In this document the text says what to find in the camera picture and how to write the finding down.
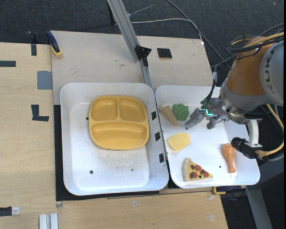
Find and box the green lettuce leaf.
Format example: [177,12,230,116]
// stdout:
[172,103,190,122]

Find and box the white plastic tray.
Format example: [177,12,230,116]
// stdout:
[60,82,170,197]
[154,84,261,189]

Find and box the black cylinder on white bracket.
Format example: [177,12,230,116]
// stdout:
[230,119,269,161]

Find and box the pizza slice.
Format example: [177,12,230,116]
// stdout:
[182,157,214,182]

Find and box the tan ice cream cone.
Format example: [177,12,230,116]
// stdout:
[159,104,180,127]

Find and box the yellow divided plate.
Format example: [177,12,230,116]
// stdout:
[88,95,150,151]

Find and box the yellow potato chip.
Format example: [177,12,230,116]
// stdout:
[167,132,191,152]

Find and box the orange chicken drumstick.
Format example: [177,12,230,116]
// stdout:
[221,143,237,174]

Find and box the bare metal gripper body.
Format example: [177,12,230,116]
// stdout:
[205,97,248,125]

